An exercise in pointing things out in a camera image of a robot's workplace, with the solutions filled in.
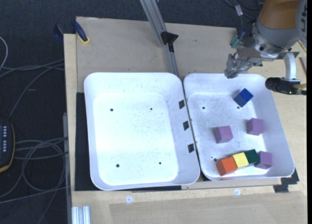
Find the black clip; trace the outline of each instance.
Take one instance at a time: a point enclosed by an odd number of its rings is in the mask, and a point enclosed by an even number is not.
[[[169,51],[171,53],[174,53],[175,51],[174,51],[173,42],[179,37],[179,35],[171,34],[166,31],[162,32],[160,35],[161,35],[164,45],[168,44]]]

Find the cube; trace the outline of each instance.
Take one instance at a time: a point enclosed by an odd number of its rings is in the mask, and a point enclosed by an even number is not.
[[[264,131],[262,119],[252,118],[246,124],[247,133],[250,135],[259,136]]]
[[[257,152],[255,151],[255,149],[245,151],[244,153],[245,153],[245,156],[248,160],[249,165],[260,162],[260,158],[259,158]]]
[[[218,168],[220,176],[230,174],[237,170],[237,166],[233,157],[223,158],[219,160],[216,164],[216,167]]]
[[[234,101],[240,106],[243,107],[251,98],[253,95],[244,88],[235,98]]]
[[[229,142],[233,138],[230,126],[221,126],[214,129],[215,141],[219,143]]]
[[[268,169],[273,165],[273,155],[270,152],[260,151],[258,153],[260,161],[255,164],[256,168]]]
[[[234,158],[237,168],[243,168],[249,165],[244,152],[234,154],[232,157]]]

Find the white tray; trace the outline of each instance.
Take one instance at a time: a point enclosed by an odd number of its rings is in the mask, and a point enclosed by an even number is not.
[[[293,173],[293,158],[264,77],[240,74],[227,79],[224,74],[190,74],[183,84],[201,170],[207,178],[221,181],[287,177]],[[253,98],[241,108],[233,99],[244,88]],[[264,121],[264,132],[259,136],[246,133],[246,122],[251,118]],[[230,126],[234,137],[228,143],[217,144],[213,129],[221,126]],[[219,159],[250,149],[271,152],[273,166],[268,170],[250,166],[219,175],[216,167]]]
[[[95,186],[130,189],[187,185],[198,179],[198,158],[191,149],[194,139],[177,76],[93,73],[84,81],[84,92]]]

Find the blue clamp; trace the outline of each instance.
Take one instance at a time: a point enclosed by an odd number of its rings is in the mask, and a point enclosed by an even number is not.
[[[63,34],[64,34],[64,30],[61,26],[61,24],[57,23],[53,29],[53,34],[54,36],[63,43]]]
[[[87,35],[85,34],[84,30],[79,25],[79,23],[76,21],[72,21],[72,27],[76,31],[76,33],[78,35],[78,39],[81,41],[81,43],[84,45],[89,44],[90,39],[89,39],[89,37],[87,37]]]

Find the dark floor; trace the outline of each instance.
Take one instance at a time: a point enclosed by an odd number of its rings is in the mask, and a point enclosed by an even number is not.
[[[238,1],[245,13],[243,24],[246,24],[256,18],[264,0]],[[234,27],[240,31],[241,19],[229,4],[224,0],[159,1],[165,22]],[[63,45],[54,36],[53,29],[60,23],[65,33],[73,33],[71,21],[76,16],[147,20],[139,0],[0,0],[0,37],[9,50],[4,67],[38,66],[62,60]],[[5,45],[0,40],[0,66],[4,57]],[[62,61],[55,64],[63,68]],[[19,143],[23,140],[63,137],[64,71],[47,69],[14,71],[7,75],[9,70],[0,70],[0,116],[12,122],[19,149],[11,167],[0,174],[0,224],[67,223],[63,188],[66,184],[62,178],[64,142],[56,140],[31,154],[32,157],[58,154],[57,157],[27,162],[18,159],[29,152],[20,148],[39,144],[38,141]],[[28,196],[31,196],[29,201],[25,201],[23,197]]]

